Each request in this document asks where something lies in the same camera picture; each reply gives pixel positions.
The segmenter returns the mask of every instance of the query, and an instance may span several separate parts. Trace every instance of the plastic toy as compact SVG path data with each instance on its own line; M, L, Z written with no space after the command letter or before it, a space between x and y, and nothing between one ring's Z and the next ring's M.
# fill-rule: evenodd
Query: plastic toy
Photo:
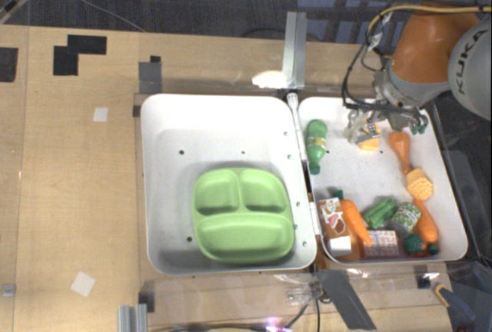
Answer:
M417 206L410 202L402 202L398 205L389 225L403 239L412 232L421 216L421 210Z
M389 141L391 148L401 160L401 171L407 177L408 192L413 198L426 201L432 195L433 185L421 168L413 169L410 164L410 136L403 131L392 131Z
M359 245L359 237L355 234L352 227L347 224L348 233L351 238L351 253L337 257L340 261L359 261L361 259L361 246Z
M437 233L437 227L432 220L431 215L428 210L424 206L424 202L421 200L415 199L414 205L421 210L421 218L415 225L415 231L421 235L422 239L424 239L428 244L435 244L439 235Z
M407 190L413 198L426 201L432 195L433 185L421 168L407 174Z
M369 236L364 220L354 202L343 199L340 201L340 205L341 210L344 212L345 220L350 228L352 228L355 234L366 244L372 244L371 236Z
M317 203L326 244L331 255L338 257L351 253L351 239L340 200L337 197L321 200Z
M419 234L408 235L405 239L405 253L408 255L421 256L427 250L427 245L425 241Z
M377 123L374 123L374 130L378 133L381 134L381 130ZM363 151L376 151L379 149L379 138L381 136L377 136L375 138L370 138L367 139L366 141L362 141L359 144L359 148L361 148Z
M372 230L377 230L393 217L396 210L397 202L385 198L362 214L362 217Z
M309 172L320 173L320 160L326 154L326 124L321 120L310 121L306 130L306 152L309 160Z
M398 257L400 250L398 248L398 239L394 231L369 231L372 239L372 245L365 243L361 245L361 253L366 258L386 258Z

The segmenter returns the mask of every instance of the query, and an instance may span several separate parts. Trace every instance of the toy carrot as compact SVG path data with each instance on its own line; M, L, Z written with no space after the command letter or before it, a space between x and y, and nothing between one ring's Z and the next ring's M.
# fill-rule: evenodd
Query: toy carrot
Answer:
M431 215L425 208L424 202L418 199L414 199L414 204L422 212L421 218L415 225L415 231L418 232L421 235L422 239L424 239L424 241L426 241L427 243L433 244L437 242L437 227L434 223L434 220L432 220Z
M366 244L371 245L372 239L362 219L361 213L351 200L340 201L341 210L344 212L345 220L354 230L354 233Z

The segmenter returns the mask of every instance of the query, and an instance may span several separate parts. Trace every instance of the plastic food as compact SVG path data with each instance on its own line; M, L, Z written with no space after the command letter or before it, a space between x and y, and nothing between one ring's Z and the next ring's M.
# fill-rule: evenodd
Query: plastic food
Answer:
M327 247L334 257L351 253L351 239L340 200L337 197L317 203Z
M407 190L413 198L426 201L432 195L433 185L421 168L415 168L407 175Z
M306 152L309 160L309 172L320 173L320 161L326 154L326 124L321 120L310 121L306 130Z
M366 244L372 244L372 239L367 228L364 224L364 219L362 218L359 210L355 206L354 202L351 200L341 200L340 201L341 210L344 212L345 220L349 227L357 234L357 236L362 239Z
M361 246L359 245L359 237L355 234L352 227L347 225L348 233L351 237L351 253L337 257L340 261L359 261L361 259Z
M374 127L376 128L376 132L380 134L381 130L377 125L377 123L374 123ZM376 151L379 149L379 138L380 137L376 137L376 138L367 139L366 141L362 141L359 144L359 148L361 148L363 151Z
M377 230L389 221L396 211L397 202L391 198L385 198L366 211L362 217L372 230Z
M420 234L422 239L424 239L424 241L428 244L435 244L439 238L439 235L437 233L437 227L434 220L432 220L431 215L424 206L424 202L419 199L414 199L414 204L421 210L422 213L421 218L415 226L415 231Z
M361 244L361 255L366 258L398 257L398 239L394 231L369 231L372 245Z
M193 188L193 225L201 252L218 262L274 261L294 245L284 184L261 169L222 168L200 176Z
M433 185L422 168L413 169L408 157L410 136L403 131L392 131L389 137L390 146L401 161L401 171L407 177L407 190L413 198L426 201L432 195Z
M406 175L412 170L408 152L410 150L410 136L403 131L392 131L389 137L390 146L401 161L401 171Z
M421 216L421 210L416 205L410 202L402 202L398 205L397 211L391 218L390 226L403 239L412 232Z
M422 256L427 250L427 245L419 234L408 235L405 239L405 252L408 255Z

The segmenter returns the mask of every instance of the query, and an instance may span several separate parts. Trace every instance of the green plate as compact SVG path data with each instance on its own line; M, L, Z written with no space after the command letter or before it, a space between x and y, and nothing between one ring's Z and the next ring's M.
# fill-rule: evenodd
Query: green plate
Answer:
M294 222L284 184L271 172L222 168L193 188L193 224L201 252L228 264L260 264L286 255Z

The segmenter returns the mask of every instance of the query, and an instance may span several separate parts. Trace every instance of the wooden table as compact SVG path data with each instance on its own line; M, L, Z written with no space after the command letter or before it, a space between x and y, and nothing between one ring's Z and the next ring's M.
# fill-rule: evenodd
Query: wooden table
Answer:
M54 76L53 47L67 45L68 34L104 35L108 51L80 55L77 77ZM118 306L135 306L145 281L158 279L169 292L193 284L158 274L145 253L132 116L138 63L161 56L164 81L190 91L212 84L254 93L254 74L281 69L283 42L3 25L0 47L19 49L15 82L0 83L0 284L16 285L14 297L0 297L0 330L117 330ZM355 49L308 43L307 83L336 91ZM354 90L370 83L367 71L354 73ZM93 121L96 108L108 108L107 121ZM447 281L443 264L428 270ZM79 272L95 279L87 297L71 290ZM449 330L444 307L411 283L412 268L371 273L382 290L359 277L353 285L379 330ZM251 282L248 295L260 292L255 280L238 278ZM200 284L204 299L213 284ZM175 294L191 300L193 292ZM322 330L346 330L333 305L322 310ZM201 311L227 316L224 308ZM149 314L149 322L173 312ZM308 313L296 330L315 329Z

